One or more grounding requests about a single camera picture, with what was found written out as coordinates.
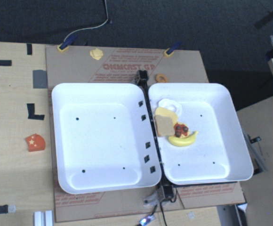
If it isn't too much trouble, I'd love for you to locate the thin black rod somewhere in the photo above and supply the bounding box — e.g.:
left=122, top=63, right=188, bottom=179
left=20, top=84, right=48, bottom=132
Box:
left=143, top=85, right=167, bottom=186

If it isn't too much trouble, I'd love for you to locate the yellow cheese slice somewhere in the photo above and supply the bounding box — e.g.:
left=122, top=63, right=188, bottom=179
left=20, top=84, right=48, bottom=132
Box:
left=155, top=106, right=178, bottom=123

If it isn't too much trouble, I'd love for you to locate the white fried egg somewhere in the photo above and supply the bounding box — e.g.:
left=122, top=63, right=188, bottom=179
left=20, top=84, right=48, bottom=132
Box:
left=158, top=98, right=183, bottom=115

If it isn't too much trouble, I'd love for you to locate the brown bread slice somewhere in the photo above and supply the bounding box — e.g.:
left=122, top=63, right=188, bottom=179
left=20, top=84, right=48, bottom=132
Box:
left=154, top=114, right=176, bottom=137

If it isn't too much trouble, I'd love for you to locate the white plastic tray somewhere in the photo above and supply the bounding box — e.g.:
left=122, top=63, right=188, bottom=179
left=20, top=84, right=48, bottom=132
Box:
left=147, top=82, right=254, bottom=186
left=51, top=82, right=162, bottom=195

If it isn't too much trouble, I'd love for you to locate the yellow banana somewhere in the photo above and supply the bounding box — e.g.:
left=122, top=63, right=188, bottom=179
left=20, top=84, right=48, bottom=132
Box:
left=168, top=130, right=199, bottom=147

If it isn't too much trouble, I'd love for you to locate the pale yellow toy food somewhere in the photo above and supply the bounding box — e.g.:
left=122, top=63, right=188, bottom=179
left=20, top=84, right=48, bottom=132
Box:
left=89, top=48, right=104, bottom=61

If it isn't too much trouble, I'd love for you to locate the brown cardboard board red print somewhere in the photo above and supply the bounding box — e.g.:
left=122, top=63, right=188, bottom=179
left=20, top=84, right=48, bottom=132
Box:
left=45, top=45, right=246, bottom=223

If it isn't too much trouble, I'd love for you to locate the black block with thin wires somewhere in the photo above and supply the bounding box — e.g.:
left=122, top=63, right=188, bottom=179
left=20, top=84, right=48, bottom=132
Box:
left=135, top=70, right=150, bottom=86
left=156, top=184, right=177, bottom=202

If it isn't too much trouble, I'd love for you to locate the orange doughnut ring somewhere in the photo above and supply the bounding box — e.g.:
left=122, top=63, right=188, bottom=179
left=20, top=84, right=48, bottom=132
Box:
left=155, top=73, right=169, bottom=83

